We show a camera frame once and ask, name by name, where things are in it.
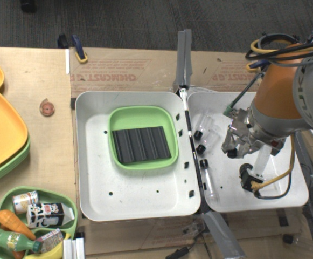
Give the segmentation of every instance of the white tray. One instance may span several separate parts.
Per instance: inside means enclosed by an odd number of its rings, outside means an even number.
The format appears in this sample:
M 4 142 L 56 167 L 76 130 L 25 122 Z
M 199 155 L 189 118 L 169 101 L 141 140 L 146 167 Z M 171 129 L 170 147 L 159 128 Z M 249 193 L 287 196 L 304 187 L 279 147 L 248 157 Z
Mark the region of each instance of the white tray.
M 124 106 L 159 106 L 170 113 L 179 156 L 169 167 L 127 170 L 117 166 L 108 143 L 108 118 Z M 80 206 L 92 221 L 187 216 L 200 205 L 183 103 L 171 92 L 85 92 L 76 100 Z
M 222 92 L 195 92 L 189 95 L 188 106 L 190 111 L 192 128 L 198 121 L 204 109 L 210 109 L 214 115 L 215 124 L 221 128 L 221 139 L 209 153 L 203 157 L 208 160 L 210 168 L 213 169 L 214 190 L 216 195 L 209 197 L 208 191 L 204 191 L 208 205 L 215 211 L 221 213 L 238 212 L 244 210 L 257 210 L 268 208 L 297 207 L 304 205 L 308 200 L 308 189 L 303 177 L 298 159 L 295 160 L 291 177 L 291 188 L 288 194 L 277 200 L 260 200 L 251 192 L 244 190 L 239 178 L 239 168 L 243 163 L 254 165 L 258 152 L 246 155 L 243 159 L 230 159 L 221 150 L 225 139 L 230 119 L 223 115 L 226 106 L 234 100 L 238 93 Z M 246 109 L 250 106 L 255 93 L 246 93 L 234 108 Z M 266 180 L 275 178 L 289 168 L 290 161 L 290 139 L 276 156 L 271 156 L 263 173 Z M 288 176 L 260 190 L 263 196 L 275 196 L 284 193 L 288 185 Z

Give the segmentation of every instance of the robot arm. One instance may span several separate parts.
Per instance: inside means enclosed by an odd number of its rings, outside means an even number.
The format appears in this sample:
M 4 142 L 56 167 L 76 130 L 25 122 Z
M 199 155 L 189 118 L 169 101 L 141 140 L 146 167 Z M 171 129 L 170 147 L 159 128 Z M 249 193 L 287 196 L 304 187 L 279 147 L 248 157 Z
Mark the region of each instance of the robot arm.
M 278 40 L 290 45 L 281 50 L 263 49 L 265 43 Z M 294 133 L 313 130 L 313 42 L 300 44 L 296 38 L 280 34 L 263 36 L 251 44 L 246 59 L 267 60 L 267 70 L 260 74 L 262 82 L 249 108 L 234 109 L 233 106 L 252 84 L 225 111 L 231 123 L 221 149 L 229 158 L 244 158 L 258 151 L 255 166 L 241 165 L 241 185 L 258 198 L 280 198 L 290 187 L 295 158 Z M 269 156 L 281 151 L 288 136 L 292 146 L 289 170 L 264 182 L 261 175 Z M 259 194 L 259 189 L 287 175 L 289 183 L 284 194 L 276 197 Z
M 306 57 L 313 52 L 301 50 L 301 44 L 291 47 L 299 52 L 273 58 L 276 62 L 268 66 L 251 106 L 229 112 L 231 123 L 222 145 L 228 157 L 243 158 L 263 145 L 276 155 L 295 131 L 313 130 L 313 56 Z

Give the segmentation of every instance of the gray floor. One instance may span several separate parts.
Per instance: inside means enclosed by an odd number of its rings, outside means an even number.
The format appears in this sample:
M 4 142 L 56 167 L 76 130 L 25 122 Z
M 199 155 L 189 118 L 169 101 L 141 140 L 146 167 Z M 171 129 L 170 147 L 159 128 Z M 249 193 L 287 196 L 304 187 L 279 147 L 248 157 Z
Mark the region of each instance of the gray floor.
M 56 48 L 59 34 L 85 47 L 176 50 L 177 32 L 192 30 L 193 51 L 246 52 L 263 32 L 313 29 L 313 0 L 0 0 L 0 46 Z

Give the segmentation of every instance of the green plastic bowl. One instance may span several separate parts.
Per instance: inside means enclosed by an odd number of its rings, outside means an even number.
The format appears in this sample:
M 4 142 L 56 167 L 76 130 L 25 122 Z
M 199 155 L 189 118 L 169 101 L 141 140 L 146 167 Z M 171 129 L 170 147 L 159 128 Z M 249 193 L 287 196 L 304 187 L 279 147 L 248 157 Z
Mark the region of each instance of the green plastic bowl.
M 64 196 L 62 194 L 58 194 L 53 191 L 44 190 L 36 187 L 27 187 L 27 186 L 20 186 L 17 188 L 14 188 L 6 193 L 6 195 L 2 198 L 0 202 L 0 208 L 1 209 L 9 209 L 10 211 L 14 212 L 13 204 L 12 204 L 12 196 L 20 195 L 23 193 L 31 192 L 31 191 L 38 191 L 39 194 L 39 202 L 40 203 L 52 203 L 52 202 L 62 202 L 66 206 L 70 207 L 74 211 L 75 219 L 69 223 L 66 223 L 65 225 L 59 227 L 61 230 L 63 236 L 65 236 L 66 233 L 71 234 L 71 238 L 74 238 L 76 227 L 77 227 L 77 219 L 78 219 L 78 212 L 76 204 L 67 196 Z M 27 218 L 26 214 L 18 214 L 17 215 L 24 223 L 27 224 Z M 35 234 L 35 236 L 41 237 L 45 235 L 46 233 L 55 230 L 55 228 L 34 228 L 31 229 L 31 231 Z M 8 249 L 4 249 L 0 247 L 0 259 L 14 259 L 14 256 L 12 255 L 12 252 Z
M 167 144 L 171 157 L 142 162 L 120 163 L 114 145 L 112 131 L 129 130 L 132 128 L 159 127 L 162 126 L 165 132 Z M 171 115 L 161 107 L 157 106 L 128 106 L 114 110 L 108 121 L 108 140 L 115 163 L 131 170 L 146 170 L 164 168 L 172 165 L 178 158 L 177 133 L 174 128 Z
M 10 171 L 16 168 L 22 161 L 28 156 L 31 147 L 31 139 L 28 135 L 26 144 L 20 149 L 15 155 L 11 157 L 8 161 L 4 162 L 0 166 L 0 178 L 7 175 Z

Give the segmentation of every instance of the green tray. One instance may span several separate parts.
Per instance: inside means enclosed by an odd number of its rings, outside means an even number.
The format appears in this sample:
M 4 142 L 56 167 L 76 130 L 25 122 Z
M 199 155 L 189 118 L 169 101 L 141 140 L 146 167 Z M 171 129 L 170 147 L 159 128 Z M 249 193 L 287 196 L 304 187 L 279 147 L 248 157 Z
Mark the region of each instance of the green tray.
M 2 198 L 0 202 L 0 208 L 9 209 L 14 212 L 14 208 L 12 204 L 12 196 L 27 193 L 27 192 L 34 191 L 34 190 L 38 191 L 40 203 L 62 202 L 66 206 L 73 209 L 75 219 L 69 223 L 66 223 L 64 226 L 59 227 L 59 229 L 62 231 L 63 236 L 65 236 L 66 233 L 69 233 L 71 234 L 71 238 L 74 238 L 76 227 L 77 227 L 77 219 L 78 219 L 77 207 L 76 207 L 76 204 L 70 198 L 62 194 L 58 194 L 50 190 L 40 189 L 36 187 L 20 186 L 6 193 L 6 195 Z M 24 223 L 27 224 L 26 214 L 18 214 L 17 216 Z M 31 229 L 31 231 L 36 235 L 37 238 L 45 235 L 46 233 L 52 230 L 54 230 L 54 228 L 43 227 L 43 228 Z M 0 259 L 14 259 L 14 257 L 10 250 L 0 248 Z
M 132 128 L 159 127 L 165 132 L 167 144 L 171 153 L 170 158 L 120 163 L 114 145 L 112 131 Z M 125 169 L 157 169 L 172 165 L 178 158 L 178 141 L 171 115 L 157 106 L 128 106 L 114 110 L 108 120 L 108 140 L 115 163 Z
M 0 166 L 0 178 L 7 175 L 10 171 L 16 168 L 29 154 L 31 146 L 30 136 L 28 135 L 26 144 L 20 149 L 10 160 Z

